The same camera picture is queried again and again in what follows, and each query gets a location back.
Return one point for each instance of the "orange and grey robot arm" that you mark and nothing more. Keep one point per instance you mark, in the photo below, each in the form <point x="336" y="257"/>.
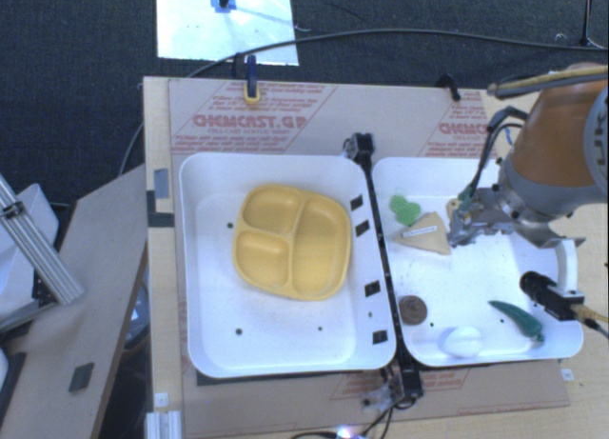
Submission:
<point x="552" y="142"/>

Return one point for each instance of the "yellow divided plate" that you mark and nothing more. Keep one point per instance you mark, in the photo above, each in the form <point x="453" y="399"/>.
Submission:
<point x="290" y="242"/>

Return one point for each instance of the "thin black and white rod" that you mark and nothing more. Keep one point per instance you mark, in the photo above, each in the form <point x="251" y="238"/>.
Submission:
<point x="383" y="246"/>

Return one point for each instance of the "green toy chilli pepper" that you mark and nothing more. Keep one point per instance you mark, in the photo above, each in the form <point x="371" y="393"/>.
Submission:
<point x="518" y="319"/>

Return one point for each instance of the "white toy egg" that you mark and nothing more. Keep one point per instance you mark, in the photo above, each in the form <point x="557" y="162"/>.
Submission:
<point x="462" y="342"/>

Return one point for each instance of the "green toy broccoli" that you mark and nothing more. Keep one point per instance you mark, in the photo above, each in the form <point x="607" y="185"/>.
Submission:
<point x="404" y="209"/>

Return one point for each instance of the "white plastic tray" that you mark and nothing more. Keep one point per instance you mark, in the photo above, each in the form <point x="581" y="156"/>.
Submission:
<point x="266" y="332"/>
<point x="466" y="280"/>

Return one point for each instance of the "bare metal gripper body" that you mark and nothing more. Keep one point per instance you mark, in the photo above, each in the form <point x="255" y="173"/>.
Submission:
<point x="495" y="211"/>

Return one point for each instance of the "brown cardboard board, red print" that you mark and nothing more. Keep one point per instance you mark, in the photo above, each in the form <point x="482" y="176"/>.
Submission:
<point x="380" y="113"/>

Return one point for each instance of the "black cylinder on white bracket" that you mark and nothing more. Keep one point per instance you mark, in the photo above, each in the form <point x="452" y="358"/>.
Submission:
<point x="547" y="292"/>

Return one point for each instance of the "beige toy food piece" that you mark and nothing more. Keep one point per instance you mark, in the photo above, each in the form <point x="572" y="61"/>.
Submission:
<point x="452" y="207"/>

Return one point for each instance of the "brown swirl biscuit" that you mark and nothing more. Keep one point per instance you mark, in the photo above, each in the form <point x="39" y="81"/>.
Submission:
<point x="412" y="309"/>

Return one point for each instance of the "beige toy bread wedge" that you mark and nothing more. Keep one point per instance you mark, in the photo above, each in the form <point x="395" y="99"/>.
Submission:
<point x="426" y="237"/>

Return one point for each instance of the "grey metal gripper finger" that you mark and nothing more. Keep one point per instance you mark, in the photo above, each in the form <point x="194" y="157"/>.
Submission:
<point x="457" y="223"/>
<point x="464" y="238"/>

